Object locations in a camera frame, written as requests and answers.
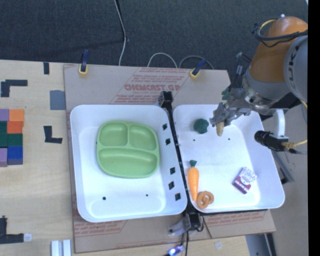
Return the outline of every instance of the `toy carrot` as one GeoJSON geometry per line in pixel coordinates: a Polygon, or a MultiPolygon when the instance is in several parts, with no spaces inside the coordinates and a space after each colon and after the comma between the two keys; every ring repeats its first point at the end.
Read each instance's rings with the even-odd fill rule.
{"type": "Polygon", "coordinates": [[[190,193],[191,193],[192,199],[194,201],[197,200],[198,184],[199,184],[199,170],[195,167],[196,163],[197,163],[197,161],[195,161],[195,160],[190,161],[191,167],[187,173],[190,193]]]}

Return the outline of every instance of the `green square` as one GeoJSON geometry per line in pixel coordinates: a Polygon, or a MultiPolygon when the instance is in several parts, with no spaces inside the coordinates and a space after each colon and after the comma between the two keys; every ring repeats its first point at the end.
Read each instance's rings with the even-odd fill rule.
{"type": "Polygon", "coordinates": [[[8,134],[0,133],[0,148],[8,147],[8,134]]]}
{"type": "Polygon", "coordinates": [[[22,133],[8,134],[8,146],[22,146],[22,145],[23,145],[22,133]]]}
{"type": "Polygon", "coordinates": [[[7,133],[7,121],[0,121],[0,134],[7,133]]]}

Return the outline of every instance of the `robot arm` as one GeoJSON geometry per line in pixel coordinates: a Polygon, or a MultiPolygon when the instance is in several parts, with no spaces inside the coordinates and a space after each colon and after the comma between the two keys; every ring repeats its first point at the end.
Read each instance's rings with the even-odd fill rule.
{"type": "MultiPolygon", "coordinates": [[[[292,16],[266,19],[255,25],[254,35],[260,43],[253,59],[237,55],[237,62],[244,59],[250,62],[249,67],[243,72],[243,66],[238,65],[235,79],[222,92],[226,102],[221,102],[210,118],[219,136],[232,120],[249,115],[251,110],[279,117],[279,109],[273,105],[290,92],[303,103],[308,102],[308,24],[292,16]],[[262,36],[266,25],[270,26],[262,36]]],[[[276,134],[275,139],[283,135],[276,134]]],[[[280,145],[272,149],[282,151],[280,145]]]]}

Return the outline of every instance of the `white tray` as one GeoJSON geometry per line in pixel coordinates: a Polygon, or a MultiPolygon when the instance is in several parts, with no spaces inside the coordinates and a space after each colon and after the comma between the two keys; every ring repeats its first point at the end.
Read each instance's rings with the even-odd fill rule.
{"type": "Polygon", "coordinates": [[[76,200],[89,222],[108,222],[180,214],[187,195],[168,115],[155,105],[80,105],[70,114],[76,200]],[[151,127],[160,153],[158,170],[146,178],[120,178],[104,173],[97,161],[99,128],[108,121],[151,127]]]}
{"type": "Polygon", "coordinates": [[[280,207],[285,194],[271,151],[254,139],[257,131],[263,131],[260,116],[251,112],[226,126],[222,136],[216,127],[209,125],[206,133],[194,130],[196,120],[213,116],[218,105],[180,105],[173,111],[173,120],[179,143],[182,164],[187,176],[189,161],[196,160],[199,170],[198,191],[209,191],[214,202],[200,209],[203,213],[250,211],[280,207]],[[232,182],[243,167],[257,174],[247,194],[242,194],[232,182]]]}

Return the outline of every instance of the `blue clamp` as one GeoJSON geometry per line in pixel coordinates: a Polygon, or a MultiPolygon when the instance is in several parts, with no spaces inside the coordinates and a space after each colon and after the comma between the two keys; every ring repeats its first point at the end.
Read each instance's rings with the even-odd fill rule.
{"type": "Polygon", "coordinates": [[[87,65],[88,57],[89,57],[89,50],[85,49],[84,53],[82,54],[81,64],[79,66],[80,75],[85,76],[88,72],[88,65],[87,65]]]}
{"type": "Polygon", "coordinates": [[[207,63],[205,59],[203,59],[194,69],[189,73],[191,78],[197,78],[199,76],[200,69],[207,63]]]}

